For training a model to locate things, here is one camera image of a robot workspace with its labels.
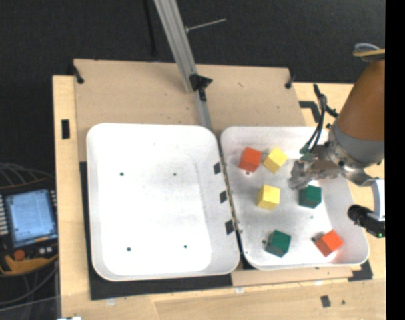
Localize white plastic tray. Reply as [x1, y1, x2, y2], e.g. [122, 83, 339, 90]
[219, 125, 370, 271]
[85, 122, 241, 283]

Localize black cylinder on white bracket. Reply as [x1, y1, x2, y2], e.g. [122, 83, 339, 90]
[347, 178, 386, 239]

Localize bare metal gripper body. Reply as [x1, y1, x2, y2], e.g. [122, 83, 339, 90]
[300, 144, 375, 187]

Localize green cube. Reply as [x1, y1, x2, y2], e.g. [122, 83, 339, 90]
[298, 184, 323, 209]
[264, 229, 292, 259]

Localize pale wood board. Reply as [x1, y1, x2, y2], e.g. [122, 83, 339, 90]
[72, 57, 355, 288]

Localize yellow cube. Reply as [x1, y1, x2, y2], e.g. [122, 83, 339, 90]
[256, 184, 282, 211]
[262, 146, 289, 175]

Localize orange cube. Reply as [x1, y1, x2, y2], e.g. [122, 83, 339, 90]
[314, 229, 345, 258]
[238, 147, 263, 173]

